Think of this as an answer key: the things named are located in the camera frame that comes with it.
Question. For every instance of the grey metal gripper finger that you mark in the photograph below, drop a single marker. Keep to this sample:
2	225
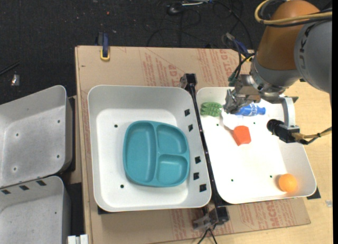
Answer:
239	105
228	101

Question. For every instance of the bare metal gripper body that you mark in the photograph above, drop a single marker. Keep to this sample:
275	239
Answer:
249	89

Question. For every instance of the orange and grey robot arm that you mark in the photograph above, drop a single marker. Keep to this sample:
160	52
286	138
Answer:
280	45

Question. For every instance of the blue plastic bottle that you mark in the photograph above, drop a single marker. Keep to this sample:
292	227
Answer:
251	111

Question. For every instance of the green pea pod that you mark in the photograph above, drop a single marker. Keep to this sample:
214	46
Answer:
211	105
210	112

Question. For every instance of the white crumpled packet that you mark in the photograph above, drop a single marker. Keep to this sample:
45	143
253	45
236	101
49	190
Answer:
228	120

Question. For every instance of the orange carton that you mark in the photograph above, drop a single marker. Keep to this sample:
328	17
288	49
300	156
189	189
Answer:
241	135

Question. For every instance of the thin black rod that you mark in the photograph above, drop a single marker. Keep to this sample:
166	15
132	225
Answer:
204	142

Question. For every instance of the white plastic tray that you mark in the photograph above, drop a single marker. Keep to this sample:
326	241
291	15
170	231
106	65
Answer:
31	214
31	137
111	158
251	163

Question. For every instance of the orange ball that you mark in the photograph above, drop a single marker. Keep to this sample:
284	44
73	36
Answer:
287	182

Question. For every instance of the brown cardboard board red print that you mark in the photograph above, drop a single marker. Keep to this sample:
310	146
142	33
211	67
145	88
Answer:
137	63

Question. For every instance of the blue divided plate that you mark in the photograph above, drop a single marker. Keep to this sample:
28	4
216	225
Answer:
142	153

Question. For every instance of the black computer mouse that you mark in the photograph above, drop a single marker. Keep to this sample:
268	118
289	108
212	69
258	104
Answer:
174	8

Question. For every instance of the black cylinder on white bracket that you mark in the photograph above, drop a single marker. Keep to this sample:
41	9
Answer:
283	130

